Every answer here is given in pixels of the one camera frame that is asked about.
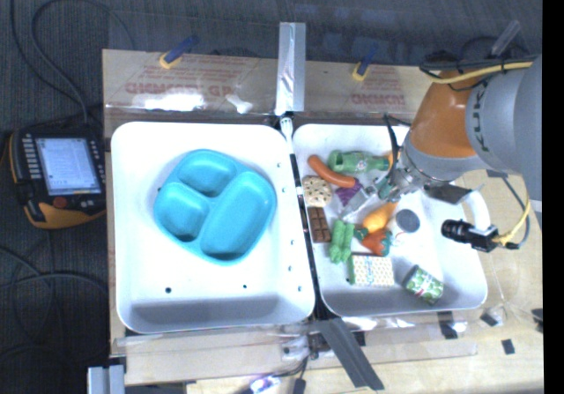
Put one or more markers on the purple grapes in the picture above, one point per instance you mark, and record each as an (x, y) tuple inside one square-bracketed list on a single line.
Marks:
[(346, 195)]

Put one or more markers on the green pea pods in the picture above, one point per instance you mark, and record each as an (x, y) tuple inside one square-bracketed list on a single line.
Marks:
[(341, 242)]

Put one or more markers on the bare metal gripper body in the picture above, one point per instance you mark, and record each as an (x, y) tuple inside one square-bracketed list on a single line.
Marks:
[(407, 180)]

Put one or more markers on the yellow orange carrot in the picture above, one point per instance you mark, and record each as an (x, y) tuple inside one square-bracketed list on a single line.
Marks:
[(379, 218)]

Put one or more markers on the brown cardboard board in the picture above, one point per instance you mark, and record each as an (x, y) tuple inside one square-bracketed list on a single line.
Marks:
[(132, 75)]

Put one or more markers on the green can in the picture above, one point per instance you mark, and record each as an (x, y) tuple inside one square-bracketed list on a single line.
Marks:
[(424, 285)]

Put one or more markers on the green bottle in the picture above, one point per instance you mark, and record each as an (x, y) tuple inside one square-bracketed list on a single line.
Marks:
[(357, 161)]

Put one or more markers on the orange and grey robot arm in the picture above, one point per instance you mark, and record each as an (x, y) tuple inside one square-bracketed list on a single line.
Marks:
[(498, 119)]

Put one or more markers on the grey disc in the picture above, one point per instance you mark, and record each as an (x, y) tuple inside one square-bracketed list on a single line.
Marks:
[(407, 221)]

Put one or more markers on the orange sausage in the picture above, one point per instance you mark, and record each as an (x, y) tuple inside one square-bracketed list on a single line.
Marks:
[(328, 173)]

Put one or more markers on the white plastic tray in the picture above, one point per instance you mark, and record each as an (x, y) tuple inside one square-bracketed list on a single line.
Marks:
[(145, 277), (458, 277)]

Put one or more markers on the blue divided plate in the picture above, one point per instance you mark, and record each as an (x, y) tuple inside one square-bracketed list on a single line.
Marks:
[(233, 216)]

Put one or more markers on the white patterned carton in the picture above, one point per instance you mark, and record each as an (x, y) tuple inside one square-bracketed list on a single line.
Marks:
[(372, 271)]

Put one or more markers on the brown chocolate bar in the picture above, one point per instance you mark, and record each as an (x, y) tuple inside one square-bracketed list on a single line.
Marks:
[(319, 225)]

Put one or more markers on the black cylinder on white bracket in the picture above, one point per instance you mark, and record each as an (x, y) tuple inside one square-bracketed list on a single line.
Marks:
[(467, 232)]

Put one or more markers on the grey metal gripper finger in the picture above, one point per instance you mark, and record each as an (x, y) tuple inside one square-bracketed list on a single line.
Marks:
[(369, 190), (358, 205)]

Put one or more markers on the beige biscuit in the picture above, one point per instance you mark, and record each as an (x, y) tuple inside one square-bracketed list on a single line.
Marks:
[(317, 191)]

